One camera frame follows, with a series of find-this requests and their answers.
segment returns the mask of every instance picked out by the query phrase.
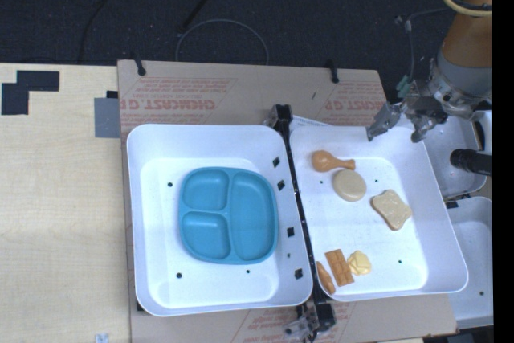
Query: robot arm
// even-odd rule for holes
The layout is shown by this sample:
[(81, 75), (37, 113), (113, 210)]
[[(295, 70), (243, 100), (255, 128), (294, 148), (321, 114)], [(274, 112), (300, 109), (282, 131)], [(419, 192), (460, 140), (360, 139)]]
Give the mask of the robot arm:
[(476, 120), (475, 112), (492, 98), (492, 0), (443, 0), (457, 12), (427, 80), (404, 80), (398, 85), (403, 101), (386, 102), (366, 128), (368, 139), (387, 132), (404, 114), (414, 125), (411, 140), (419, 142), (428, 130), (448, 116)]

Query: dark floor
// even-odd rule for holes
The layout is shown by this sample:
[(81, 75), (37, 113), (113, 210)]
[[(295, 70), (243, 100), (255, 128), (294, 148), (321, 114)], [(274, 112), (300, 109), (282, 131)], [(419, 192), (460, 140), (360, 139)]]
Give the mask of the dark floor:
[[(118, 59), (374, 69), (386, 95), (428, 74), (453, 19), (442, 0), (0, 0), (0, 61)], [(405, 21), (413, 19), (411, 54)]]

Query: white plastic surface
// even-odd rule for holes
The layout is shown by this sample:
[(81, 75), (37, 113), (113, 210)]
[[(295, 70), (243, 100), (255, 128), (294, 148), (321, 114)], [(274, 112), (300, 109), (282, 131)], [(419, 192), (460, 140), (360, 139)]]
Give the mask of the white plastic surface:
[(446, 123), (436, 125), (427, 132), (423, 144), (444, 198), (468, 194), (483, 187), (487, 176), (467, 172), (450, 163), (451, 153), (456, 149), (480, 150), (472, 122), (457, 116), (449, 116)]
[(449, 295), (457, 325), (470, 329), (494, 324), (492, 201), (481, 196), (458, 200), (448, 210), (469, 271), (464, 290)]
[[(292, 156), (315, 260), (329, 268), (324, 253), (341, 249), (347, 259), (364, 252), (369, 274), (337, 287), (334, 300), (457, 292), (467, 283), (467, 267), (422, 142), (412, 129), (397, 126), (368, 141), (364, 127), (302, 126), (291, 135)], [(315, 150), (354, 159), (367, 185), (357, 202), (340, 198), (332, 187), (338, 171), (312, 168)], [(402, 229), (392, 231), (371, 207), (373, 196), (395, 190), (412, 209)]]
[(485, 140), (483, 151), (492, 153), (492, 110), (484, 110), (479, 113), (482, 115), (479, 119), (479, 123), (482, 125)]
[[(288, 156), (275, 130), (263, 125), (141, 125), (128, 135), (127, 154), (136, 294), (145, 311), (176, 316), (293, 306), (309, 298), (312, 275)], [(182, 180), (206, 166), (248, 169), (274, 188), (279, 238), (275, 252), (262, 263), (203, 262), (182, 245)]]

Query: metal bracket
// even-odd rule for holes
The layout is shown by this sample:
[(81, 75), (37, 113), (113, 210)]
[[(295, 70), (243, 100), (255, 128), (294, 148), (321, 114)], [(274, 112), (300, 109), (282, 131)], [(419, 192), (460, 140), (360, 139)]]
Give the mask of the metal bracket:
[(366, 128), (368, 141), (372, 141), (374, 137), (387, 132), (395, 126), (400, 120), (401, 115), (402, 111), (398, 106), (385, 102), (375, 115), (374, 123)]
[[(288, 154), (289, 169), (291, 171), (292, 184), (295, 192), (296, 205), (300, 214), (300, 221), (302, 223), (302, 231), (304, 233), (305, 246), (307, 248), (308, 260), (311, 268), (313, 282), (312, 288), (312, 299), (314, 301), (314, 310), (316, 311), (316, 319), (318, 321), (314, 333), (316, 335), (319, 331), (325, 331), (330, 329), (336, 324), (336, 319), (333, 315), (332, 306), (328, 302), (328, 296), (320, 286), (320, 282), (317, 277), (316, 261), (314, 260), (314, 254), (312, 252), (311, 239), (308, 233), (307, 223), (305, 221), (304, 207), (300, 197), (300, 189), (298, 187), (298, 181), (296, 178), (295, 163), (292, 158), (291, 145), (289, 143), (290, 129), (289, 125), (293, 119), (291, 106), (288, 104), (275, 104), (268, 114), (264, 124), (272, 127), (276, 130), (284, 139), (286, 146), (286, 152)], [(301, 322), (295, 324), (295, 327), (299, 328), (302, 326)]]
[(284, 326), (284, 335), (287, 339), (295, 339), (296, 341), (305, 341), (309, 339), (313, 341), (316, 338), (316, 330), (320, 327), (318, 316), (314, 307), (306, 309), (303, 314), (299, 313), (299, 317)]

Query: blue divided plate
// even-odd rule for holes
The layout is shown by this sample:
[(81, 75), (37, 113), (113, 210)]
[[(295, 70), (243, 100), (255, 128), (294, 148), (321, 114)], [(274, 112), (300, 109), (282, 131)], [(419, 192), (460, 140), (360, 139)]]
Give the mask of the blue divided plate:
[(187, 174), (178, 206), (182, 243), (197, 259), (250, 264), (275, 250), (279, 221), (270, 183), (250, 170), (205, 167)]

